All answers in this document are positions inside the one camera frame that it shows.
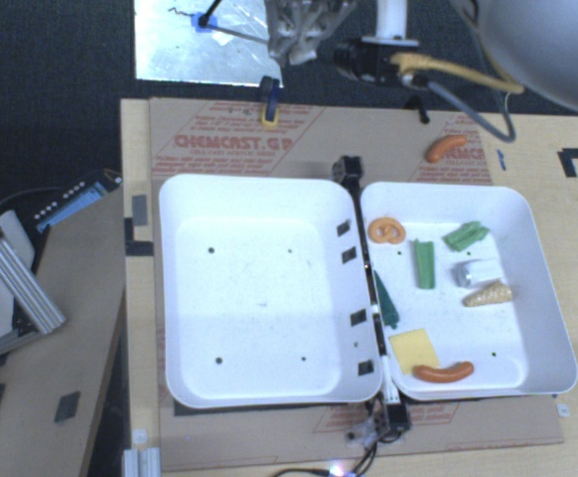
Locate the light green bean bundle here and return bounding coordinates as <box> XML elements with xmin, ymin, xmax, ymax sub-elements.
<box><xmin>441</xmin><ymin>220</ymin><xmax>491</xmax><ymax>254</ymax></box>

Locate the yellow corn cob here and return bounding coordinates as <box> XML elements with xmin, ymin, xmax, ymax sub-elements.
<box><xmin>462</xmin><ymin>281</ymin><xmax>514</xmax><ymax>309</ymax></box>

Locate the dark green pepper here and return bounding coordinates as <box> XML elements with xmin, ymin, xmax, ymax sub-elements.
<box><xmin>371</xmin><ymin>268</ymin><xmax>401</xmax><ymax>330</ymax></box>

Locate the brown cardboard board red print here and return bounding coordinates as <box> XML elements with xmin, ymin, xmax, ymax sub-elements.
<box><xmin>148</xmin><ymin>96</ymin><xmax>566</xmax><ymax>472</ymax></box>

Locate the orange pretzel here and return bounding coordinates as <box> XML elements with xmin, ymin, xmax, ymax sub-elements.
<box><xmin>366</xmin><ymin>216</ymin><xmax>408</xmax><ymax>247</ymax></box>

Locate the yellow cheese slice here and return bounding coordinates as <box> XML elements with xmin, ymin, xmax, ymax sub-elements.
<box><xmin>387</xmin><ymin>327</ymin><xmax>442</xmax><ymax>378</ymax></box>

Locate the light green celery stick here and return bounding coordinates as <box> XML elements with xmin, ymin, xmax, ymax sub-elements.
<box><xmin>413</xmin><ymin>238</ymin><xmax>438</xmax><ymax>291</ymax></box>

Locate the white plastic tray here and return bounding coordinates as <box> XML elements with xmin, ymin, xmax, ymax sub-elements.
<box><xmin>158</xmin><ymin>173</ymin><xmax>385</xmax><ymax>410</ymax></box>
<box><xmin>360</xmin><ymin>181</ymin><xmax>578</xmax><ymax>402</ymax></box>

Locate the orange sausage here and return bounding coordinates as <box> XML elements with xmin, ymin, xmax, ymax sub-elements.
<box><xmin>411</xmin><ymin>360</ymin><xmax>476</xmax><ymax>385</ymax></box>
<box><xmin>425</xmin><ymin>134</ymin><xmax>469</xmax><ymax>164</ymax></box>

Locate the black cylinder on white bracket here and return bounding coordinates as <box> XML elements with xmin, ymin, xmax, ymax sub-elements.
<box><xmin>332</xmin><ymin>0</ymin><xmax>420</xmax><ymax>87</ymax></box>

